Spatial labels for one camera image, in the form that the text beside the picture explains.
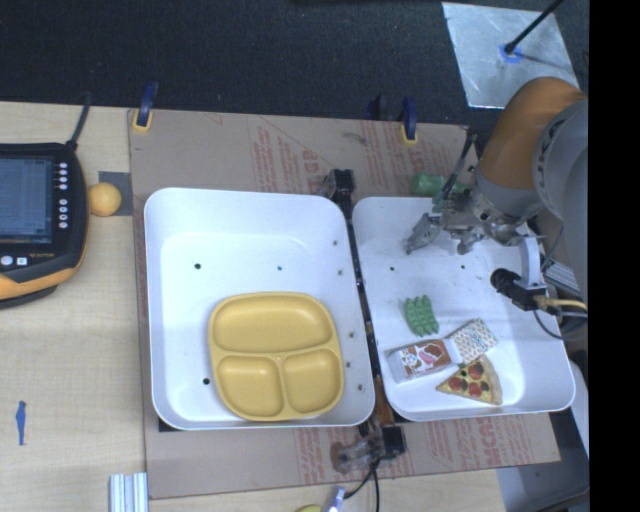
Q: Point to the yellow divided plate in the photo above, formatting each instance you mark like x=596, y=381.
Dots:
x=270, y=325

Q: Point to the white patterned packet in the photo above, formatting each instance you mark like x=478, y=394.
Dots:
x=475, y=340

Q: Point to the yellow round fruit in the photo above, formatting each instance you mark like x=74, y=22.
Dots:
x=105, y=199

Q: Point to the white and brown carton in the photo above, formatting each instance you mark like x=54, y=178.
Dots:
x=422, y=360

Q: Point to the green grapes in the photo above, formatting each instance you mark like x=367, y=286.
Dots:
x=421, y=315

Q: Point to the white plastic tray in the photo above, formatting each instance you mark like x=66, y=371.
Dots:
x=225, y=230
x=450, y=280

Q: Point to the brown cardboard board red print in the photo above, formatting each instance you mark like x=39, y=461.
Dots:
x=225, y=150

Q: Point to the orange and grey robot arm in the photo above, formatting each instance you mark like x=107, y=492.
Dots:
x=520, y=135

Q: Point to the pizza slice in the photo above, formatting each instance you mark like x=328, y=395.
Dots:
x=475, y=382

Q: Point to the thin black rod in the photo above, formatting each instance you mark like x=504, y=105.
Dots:
x=361, y=280

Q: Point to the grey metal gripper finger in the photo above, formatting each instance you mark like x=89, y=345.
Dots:
x=467, y=241
x=422, y=232

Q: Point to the black cylinder on white bracket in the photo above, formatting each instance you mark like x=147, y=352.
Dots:
x=520, y=290

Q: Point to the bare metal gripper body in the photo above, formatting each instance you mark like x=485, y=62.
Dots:
x=480, y=220

